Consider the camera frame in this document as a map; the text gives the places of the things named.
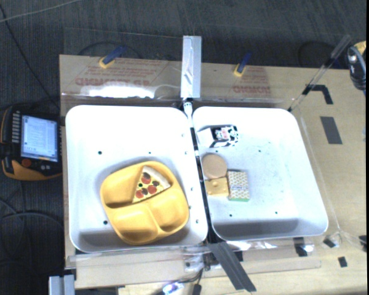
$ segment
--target yellow plate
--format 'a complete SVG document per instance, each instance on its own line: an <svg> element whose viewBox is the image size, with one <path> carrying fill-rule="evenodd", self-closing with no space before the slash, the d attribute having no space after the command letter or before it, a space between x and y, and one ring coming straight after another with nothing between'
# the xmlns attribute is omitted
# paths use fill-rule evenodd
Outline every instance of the yellow plate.
<svg viewBox="0 0 369 295"><path fill-rule="evenodd" d="M162 174L171 186L146 200L132 204L142 168ZM138 163L109 175L100 187L106 215L118 236L129 245L144 245L172 235L189 219L189 207L174 174L160 162Z"/></svg>

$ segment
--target red button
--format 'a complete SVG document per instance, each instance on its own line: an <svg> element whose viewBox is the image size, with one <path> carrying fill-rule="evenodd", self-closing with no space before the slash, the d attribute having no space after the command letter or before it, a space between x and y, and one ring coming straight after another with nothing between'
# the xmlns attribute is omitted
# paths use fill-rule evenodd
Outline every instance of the red button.
<svg viewBox="0 0 369 295"><path fill-rule="evenodd" d="M31 160L30 159L23 159L22 160L22 166L23 167L30 167L31 166Z"/></svg>

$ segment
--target orange handheld device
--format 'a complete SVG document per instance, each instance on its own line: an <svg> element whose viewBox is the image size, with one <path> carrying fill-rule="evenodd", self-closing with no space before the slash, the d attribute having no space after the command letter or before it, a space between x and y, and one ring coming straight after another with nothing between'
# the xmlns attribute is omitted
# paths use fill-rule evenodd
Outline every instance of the orange handheld device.
<svg viewBox="0 0 369 295"><path fill-rule="evenodd" d="M58 117L12 106L1 124L1 164L6 176L39 181L62 174Z"/></svg>

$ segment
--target table surface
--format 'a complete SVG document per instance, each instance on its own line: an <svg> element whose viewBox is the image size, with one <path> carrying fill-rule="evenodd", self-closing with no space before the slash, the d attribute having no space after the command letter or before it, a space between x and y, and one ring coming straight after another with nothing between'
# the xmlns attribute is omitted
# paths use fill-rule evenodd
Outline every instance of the table surface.
<svg viewBox="0 0 369 295"><path fill-rule="evenodd" d="M232 70L229 65L209 64L208 68L218 70L222 76ZM317 69L263 67L263 71L268 77L268 83L279 84L287 88L292 97L297 97ZM358 240L359 235L367 234L366 142L363 134L366 99L362 92L354 88L347 70L330 69L319 83L327 86L333 104L326 104L322 92L311 92L293 114L302 124L301 128L305 128L303 138L307 153L317 183L326 193L324 204L332 211L330 217L336 226L339 245L334 248L316 245L312 256L300 260L275 258L270 263L267 259L252 262L250 255L246 270L260 295L367 293L367 254ZM342 144L328 143L320 117L334 118ZM65 134L63 158L66 159ZM66 258L72 259L75 248L68 232L66 160L63 164L65 252ZM341 257L345 258L347 266L341 267ZM156 262L153 257L150 259L148 262L142 255L125 255L100 257L91 262L77 260L72 264L68 262L68 265L76 266L76 289L125 285L118 291L119 294L128 295L156 294L168 281L183 276L182 259L167 257L166 261ZM148 274L149 278L140 278ZM200 284L203 295L247 293L236 291L221 269L204 272ZM191 294L191 291L192 284L186 284L176 294Z"/></svg>

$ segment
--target toy bread slice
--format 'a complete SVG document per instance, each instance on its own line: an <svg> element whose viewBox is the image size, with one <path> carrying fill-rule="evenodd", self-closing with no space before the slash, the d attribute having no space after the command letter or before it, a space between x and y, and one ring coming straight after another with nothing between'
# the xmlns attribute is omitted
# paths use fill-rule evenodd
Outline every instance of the toy bread slice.
<svg viewBox="0 0 369 295"><path fill-rule="evenodd" d="M137 203L156 195L170 187L170 183L157 170L144 166L137 182L132 203Z"/></svg>

